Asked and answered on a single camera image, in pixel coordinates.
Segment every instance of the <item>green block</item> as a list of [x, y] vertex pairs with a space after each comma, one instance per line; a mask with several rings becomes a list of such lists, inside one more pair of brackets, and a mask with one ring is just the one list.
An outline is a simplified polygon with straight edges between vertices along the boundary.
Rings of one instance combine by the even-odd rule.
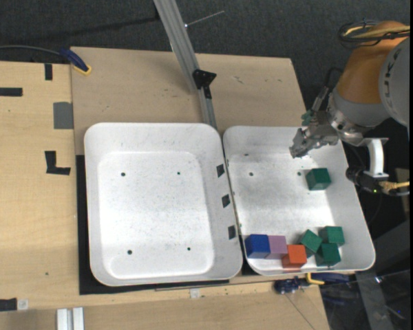
[[325, 243], [336, 243], [338, 246], [344, 244], [343, 228], [340, 226], [326, 226], [318, 231], [318, 235]]
[[322, 243], [315, 255], [317, 266], [332, 266], [341, 261], [338, 246], [334, 243]]
[[325, 190], [331, 183], [327, 168], [313, 168], [306, 174], [309, 190]]
[[306, 247], [306, 256], [309, 258], [310, 256], [317, 253], [319, 246], [323, 242], [323, 239], [316, 235], [314, 232], [306, 230], [299, 242], [304, 245], [304, 247]]

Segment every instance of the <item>orange block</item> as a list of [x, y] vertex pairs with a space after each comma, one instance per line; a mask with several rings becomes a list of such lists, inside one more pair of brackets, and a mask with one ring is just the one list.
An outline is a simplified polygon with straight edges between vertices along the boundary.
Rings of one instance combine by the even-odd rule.
[[288, 254], [283, 256], [282, 265], [287, 269], [299, 269], [308, 262], [304, 245], [288, 245]]

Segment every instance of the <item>block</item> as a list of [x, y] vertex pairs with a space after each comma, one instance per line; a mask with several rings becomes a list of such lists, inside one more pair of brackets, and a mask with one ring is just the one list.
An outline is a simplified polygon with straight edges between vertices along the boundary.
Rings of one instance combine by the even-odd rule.
[[317, 266], [333, 266], [341, 261], [338, 245], [335, 243], [322, 243], [315, 255]]
[[250, 234], [245, 239], [245, 248], [248, 258], [264, 259], [271, 253], [267, 234]]
[[269, 249], [271, 252], [266, 259], [281, 259], [288, 254], [288, 244], [285, 236], [268, 236]]
[[282, 258], [283, 268], [299, 269], [307, 262], [306, 248], [303, 245], [288, 245], [288, 254]]
[[313, 168], [306, 174], [309, 190], [325, 190], [331, 183], [327, 168]]
[[340, 226], [326, 226], [318, 231], [318, 235], [325, 243], [336, 243], [338, 246], [344, 244], [343, 228]]
[[299, 242], [306, 247], [306, 256], [309, 258], [317, 253], [323, 239], [314, 232], [306, 230]]

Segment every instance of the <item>purple block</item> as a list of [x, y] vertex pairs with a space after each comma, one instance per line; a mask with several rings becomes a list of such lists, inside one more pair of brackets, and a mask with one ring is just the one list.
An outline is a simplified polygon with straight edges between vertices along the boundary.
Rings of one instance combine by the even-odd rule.
[[265, 259], [281, 259], [288, 254], [288, 245], [285, 236], [268, 236], [271, 253]]

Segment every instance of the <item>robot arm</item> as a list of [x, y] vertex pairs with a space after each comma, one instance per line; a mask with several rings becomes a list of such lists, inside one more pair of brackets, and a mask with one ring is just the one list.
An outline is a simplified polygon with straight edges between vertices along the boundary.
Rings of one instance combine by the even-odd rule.
[[[297, 130], [290, 147], [293, 157], [338, 140], [367, 146], [371, 159], [379, 157], [386, 139], [364, 135], [389, 117], [406, 126], [410, 136], [410, 27], [394, 21], [353, 23], [341, 27], [339, 39], [356, 48], [335, 88], [325, 85], [301, 117], [307, 127]], [[321, 109], [327, 97], [328, 105]], [[346, 175], [372, 192], [394, 189], [383, 186], [388, 178], [383, 162], [371, 162], [369, 171], [348, 169]]]

